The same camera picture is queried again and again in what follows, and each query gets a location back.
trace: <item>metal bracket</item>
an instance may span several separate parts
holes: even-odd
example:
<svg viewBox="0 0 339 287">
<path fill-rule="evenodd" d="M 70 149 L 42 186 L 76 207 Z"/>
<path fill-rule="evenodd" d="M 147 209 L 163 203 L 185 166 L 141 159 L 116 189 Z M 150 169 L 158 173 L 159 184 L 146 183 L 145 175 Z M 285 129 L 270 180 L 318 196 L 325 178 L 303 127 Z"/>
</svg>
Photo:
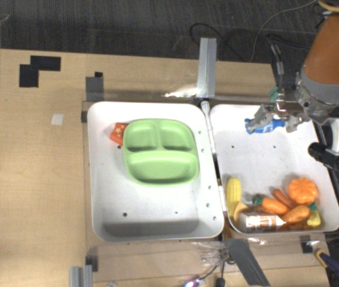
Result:
<svg viewBox="0 0 339 287">
<path fill-rule="evenodd" d="M 202 38 L 198 58 L 197 98 L 210 98 L 215 95 L 216 57 L 216 39 Z"/>
<path fill-rule="evenodd" d="M 69 269 L 69 287 L 93 287 L 92 265 L 71 267 Z"/>
</svg>

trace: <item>blue object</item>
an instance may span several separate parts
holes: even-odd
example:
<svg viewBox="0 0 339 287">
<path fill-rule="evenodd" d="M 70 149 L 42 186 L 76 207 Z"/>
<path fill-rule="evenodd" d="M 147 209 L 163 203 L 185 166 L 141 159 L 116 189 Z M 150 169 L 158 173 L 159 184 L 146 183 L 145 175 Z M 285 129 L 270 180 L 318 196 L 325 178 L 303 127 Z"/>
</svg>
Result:
<svg viewBox="0 0 339 287">
<path fill-rule="evenodd" d="M 263 127 L 259 127 L 257 129 L 255 129 L 254 131 L 250 131 L 248 130 L 248 123 L 251 122 L 253 119 L 245 119 L 245 128 L 246 131 L 249 134 L 252 133 L 269 133 L 274 131 L 275 128 L 277 127 L 284 127 L 285 126 L 285 122 L 283 122 L 281 119 L 272 119 L 271 122 L 269 122 L 268 124 L 264 125 Z"/>
<path fill-rule="evenodd" d="M 320 252 L 318 256 L 339 278 L 339 263 L 335 259 L 333 259 L 333 257 L 330 257 L 329 255 L 323 252 Z"/>
</svg>

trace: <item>orange carrot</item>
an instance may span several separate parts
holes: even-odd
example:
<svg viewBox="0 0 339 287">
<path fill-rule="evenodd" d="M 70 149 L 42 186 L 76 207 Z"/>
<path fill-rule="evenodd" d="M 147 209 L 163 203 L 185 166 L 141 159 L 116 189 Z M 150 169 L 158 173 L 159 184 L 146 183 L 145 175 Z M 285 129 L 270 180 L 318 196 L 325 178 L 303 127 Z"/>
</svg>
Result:
<svg viewBox="0 0 339 287">
<path fill-rule="evenodd" d="M 306 205 L 298 205 L 282 217 L 287 223 L 298 223 L 309 217 L 310 209 Z"/>
<path fill-rule="evenodd" d="M 284 215 L 290 211 L 290 208 L 288 208 L 286 205 L 271 198 L 260 199 L 259 197 L 254 197 L 253 203 L 255 205 L 261 205 L 264 210 L 273 212 L 277 215 Z"/>
<path fill-rule="evenodd" d="M 297 204 L 293 200 L 284 195 L 284 193 L 279 189 L 273 190 L 272 195 L 274 198 L 285 204 L 290 209 L 293 209 L 295 206 L 297 206 Z"/>
</svg>

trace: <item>black connector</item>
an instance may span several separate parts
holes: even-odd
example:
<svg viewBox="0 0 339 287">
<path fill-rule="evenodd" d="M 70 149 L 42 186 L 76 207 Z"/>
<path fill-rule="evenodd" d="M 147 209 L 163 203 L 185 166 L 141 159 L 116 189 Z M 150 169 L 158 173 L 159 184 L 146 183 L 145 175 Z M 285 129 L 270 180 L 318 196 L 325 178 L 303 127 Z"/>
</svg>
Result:
<svg viewBox="0 0 339 287">
<path fill-rule="evenodd" d="M 225 287 L 225 280 L 222 277 L 216 279 L 216 287 Z"/>
</svg>

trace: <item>divided green plate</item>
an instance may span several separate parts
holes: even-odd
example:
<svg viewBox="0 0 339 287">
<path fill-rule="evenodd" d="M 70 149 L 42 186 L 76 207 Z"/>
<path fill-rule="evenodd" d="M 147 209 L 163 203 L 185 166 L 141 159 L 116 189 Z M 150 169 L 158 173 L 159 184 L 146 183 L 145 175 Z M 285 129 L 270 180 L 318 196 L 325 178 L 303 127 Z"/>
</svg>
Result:
<svg viewBox="0 0 339 287">
<path fill-rule="evenodd" d="M 190 128 L 169 119 L 131 122 L 124 132 L 124 162 L 129 176 L 142 185 L 178 185 L 199 172 Z"/>
</svg>

